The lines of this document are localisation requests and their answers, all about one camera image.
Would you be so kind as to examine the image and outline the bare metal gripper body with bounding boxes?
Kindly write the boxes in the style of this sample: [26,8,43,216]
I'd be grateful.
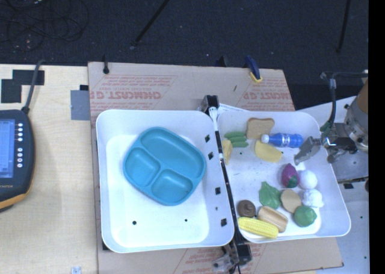
[320,112,369,152]

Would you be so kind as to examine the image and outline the blue bottle with white cap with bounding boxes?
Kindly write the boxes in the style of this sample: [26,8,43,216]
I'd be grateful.
[260,132,304,149]

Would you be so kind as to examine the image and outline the white round ball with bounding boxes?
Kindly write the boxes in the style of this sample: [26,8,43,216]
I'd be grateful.
[297,169,318,190]

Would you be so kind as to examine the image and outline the purple eggplant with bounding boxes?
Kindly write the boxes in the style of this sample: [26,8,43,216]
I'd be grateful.
[280,163,300,189]

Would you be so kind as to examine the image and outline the white cauliflower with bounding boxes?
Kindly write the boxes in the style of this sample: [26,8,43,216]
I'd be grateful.
[301,188,325,209]

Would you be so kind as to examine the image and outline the tan oval biscuit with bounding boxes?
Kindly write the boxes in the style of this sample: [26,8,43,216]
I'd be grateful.
[280,188,303,214]

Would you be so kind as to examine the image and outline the tan bread slice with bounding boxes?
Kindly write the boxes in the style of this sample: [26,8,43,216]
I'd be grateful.
[245,117,276,140]

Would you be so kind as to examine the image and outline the white plastic tray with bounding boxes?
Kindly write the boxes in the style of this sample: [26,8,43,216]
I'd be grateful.
[216,110,352,244]
[95,108,236,254]

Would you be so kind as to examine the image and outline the green lettuce leaf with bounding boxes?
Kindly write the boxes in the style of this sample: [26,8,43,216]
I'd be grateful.
[258,181,282,210]

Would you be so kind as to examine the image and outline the green round ball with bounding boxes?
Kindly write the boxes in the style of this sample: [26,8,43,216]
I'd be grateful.
[293,205,318,228]

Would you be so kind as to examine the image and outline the green pea pods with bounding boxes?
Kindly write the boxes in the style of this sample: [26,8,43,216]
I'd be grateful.
[223,131,250,149]

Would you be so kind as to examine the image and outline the tan hot dog bun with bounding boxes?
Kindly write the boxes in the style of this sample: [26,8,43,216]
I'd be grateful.
[257,205,289,233]

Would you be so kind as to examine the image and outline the yellow cheese wedge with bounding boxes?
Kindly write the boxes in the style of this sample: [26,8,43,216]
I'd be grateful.
[221,139,234,166]

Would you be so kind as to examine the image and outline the brown chocolate swirl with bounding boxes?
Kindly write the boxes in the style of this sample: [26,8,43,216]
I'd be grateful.
[236,199,257,219]

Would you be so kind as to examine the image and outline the white paper label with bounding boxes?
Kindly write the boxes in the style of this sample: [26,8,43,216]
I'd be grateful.
[218,102,251,114]

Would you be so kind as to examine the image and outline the thin black and white rod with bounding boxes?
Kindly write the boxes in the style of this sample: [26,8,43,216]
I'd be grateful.
[208,105,243,247]

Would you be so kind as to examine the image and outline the yellow corn cob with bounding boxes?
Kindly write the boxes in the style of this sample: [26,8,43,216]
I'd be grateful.
[237,216,280,240]

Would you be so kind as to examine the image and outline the brown cardboard board, red print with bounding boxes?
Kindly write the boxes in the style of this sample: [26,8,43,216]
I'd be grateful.
[87,61,344,274]

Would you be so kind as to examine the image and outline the blue divided plate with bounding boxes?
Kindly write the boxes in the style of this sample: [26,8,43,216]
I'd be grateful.
[122,126,208,207]

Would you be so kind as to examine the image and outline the black cylinder on white bracket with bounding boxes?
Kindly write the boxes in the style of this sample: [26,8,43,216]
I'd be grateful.
[323,136,359,164]

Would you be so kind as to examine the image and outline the black block with thin wires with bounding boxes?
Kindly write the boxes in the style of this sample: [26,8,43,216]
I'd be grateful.
[200,95,220,114]
[233,243,253,265]

